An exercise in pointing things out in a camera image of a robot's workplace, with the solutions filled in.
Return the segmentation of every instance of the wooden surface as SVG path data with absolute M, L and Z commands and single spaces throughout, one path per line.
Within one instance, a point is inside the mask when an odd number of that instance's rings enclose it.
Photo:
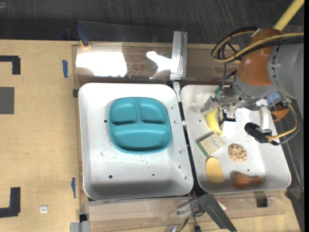
M 0 62 L 0 87 L 15 87 L 14 115 L 0 115 L 0 207 L 8 207 L 10 187 L 21 187 L 21 213 L 0 218 L 1 231 L 68 232 L 80 212 L 72 45 L 76 42 L 0 40 L 0 55 L 18 55 L 21 75 Z M 64 78 L 62 60 L 68 62 Z M 75 178 L 76 198 L 71 180 Z M 241 231 L 296 232 L 291 202 L 282 197 L 278 215 L 233 219 Z M 40 205 L 48 213 L 40 214 Z M 201 223 L 214 231 L 214 222 Z M 164 231 L 166 227 L 134 231 Z M 183 230 L 193 231 L 192 223 Z

